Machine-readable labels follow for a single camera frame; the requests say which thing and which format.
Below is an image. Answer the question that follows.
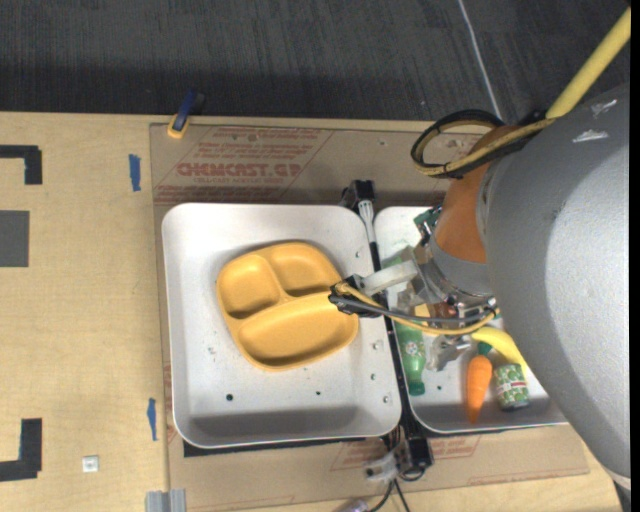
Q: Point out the green plastic bottle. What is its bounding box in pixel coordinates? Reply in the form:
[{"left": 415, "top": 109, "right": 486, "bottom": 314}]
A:
[{"left": 394, "top": 322, "right": 429, "bottom": 397}]

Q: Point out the black block with thin wires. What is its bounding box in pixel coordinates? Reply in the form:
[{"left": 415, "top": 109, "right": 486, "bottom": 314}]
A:
[
  {"left": 341, "top": 179, "right": 377, "bottom": 207},
  {"left": 399, "top": 436, "right": 434, "bottom": 475}
]

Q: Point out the brown cardboard board red print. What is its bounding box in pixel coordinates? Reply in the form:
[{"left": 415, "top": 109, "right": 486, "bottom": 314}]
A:
[{"left": 148, "top": 121, "right": 592, "bottom": 509}]

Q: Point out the green can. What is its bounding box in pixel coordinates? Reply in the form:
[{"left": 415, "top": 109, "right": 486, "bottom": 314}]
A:
[{"left": 493, "top": 363, "right": 532, "bottom": 413}]

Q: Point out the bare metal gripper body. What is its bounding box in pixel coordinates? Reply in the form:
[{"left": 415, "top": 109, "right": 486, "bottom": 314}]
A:
[{"left": 430, "top": 293, "right": 500, "bottom": 347}]

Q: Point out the yellow divided plate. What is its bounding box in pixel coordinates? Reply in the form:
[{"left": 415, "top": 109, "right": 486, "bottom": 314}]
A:
[{"left": 215, "top": 241, "right": 361, "bottom": 373}]

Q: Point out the orange carrot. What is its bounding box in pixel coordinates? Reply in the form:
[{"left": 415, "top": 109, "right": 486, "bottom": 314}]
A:
[{"left": 465, "top": 342, "right": 495, "bottom": 424}]

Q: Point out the yellow banana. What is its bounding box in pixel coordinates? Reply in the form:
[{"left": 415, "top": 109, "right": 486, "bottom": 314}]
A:
[{"left": 469, "top": 325, "right": 529, "bottom": 375}]

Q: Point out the white plastic tray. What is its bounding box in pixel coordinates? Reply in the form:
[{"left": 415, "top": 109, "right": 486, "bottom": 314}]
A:
[
  {"left": 160, "top": 202, "right": 404, "bottom": 450},
  {"left": 373, "top": 205, "right": 569, "bottom": 435}
]

